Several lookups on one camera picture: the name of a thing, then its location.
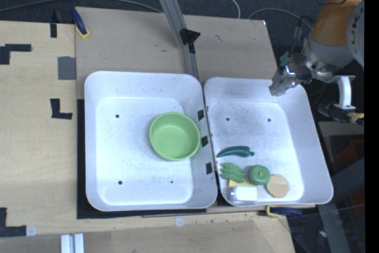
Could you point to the light green bowl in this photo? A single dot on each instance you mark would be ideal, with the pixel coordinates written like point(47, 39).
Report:
point(174, 136)

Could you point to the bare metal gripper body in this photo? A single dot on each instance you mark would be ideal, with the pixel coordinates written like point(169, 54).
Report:
point(302, 71)

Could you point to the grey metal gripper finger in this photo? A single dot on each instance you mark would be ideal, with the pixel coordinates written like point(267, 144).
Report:
point(275, 87)
point(287, 86)

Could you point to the green pea pods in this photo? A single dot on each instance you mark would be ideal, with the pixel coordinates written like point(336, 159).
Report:
point(232, 172)

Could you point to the white plastic tray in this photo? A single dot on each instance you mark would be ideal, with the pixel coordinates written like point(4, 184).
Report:
point(260, 133)
point(127, 157)

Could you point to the dark green chili pepper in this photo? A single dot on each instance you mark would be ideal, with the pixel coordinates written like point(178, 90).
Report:
point(234, 151)

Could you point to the brown cardboard board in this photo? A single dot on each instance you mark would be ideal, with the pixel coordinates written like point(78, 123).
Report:
point(133, 41)

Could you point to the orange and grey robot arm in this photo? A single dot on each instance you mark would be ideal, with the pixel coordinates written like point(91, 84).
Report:
point(331, 23)

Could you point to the black cylinder on white bracket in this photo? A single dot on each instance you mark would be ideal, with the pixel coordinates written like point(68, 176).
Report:
point(345, 92)

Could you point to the clear plastic bottle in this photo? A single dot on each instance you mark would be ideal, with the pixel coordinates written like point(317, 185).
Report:
point(244, 194)

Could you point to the yellow flat slice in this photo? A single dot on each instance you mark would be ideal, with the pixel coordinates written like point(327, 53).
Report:
point(234, 183)

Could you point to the tan round biscuit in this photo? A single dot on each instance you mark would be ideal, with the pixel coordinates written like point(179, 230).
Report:
point(277, 186)

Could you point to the green doughnut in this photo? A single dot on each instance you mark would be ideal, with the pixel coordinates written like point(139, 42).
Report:
point(258, 175)

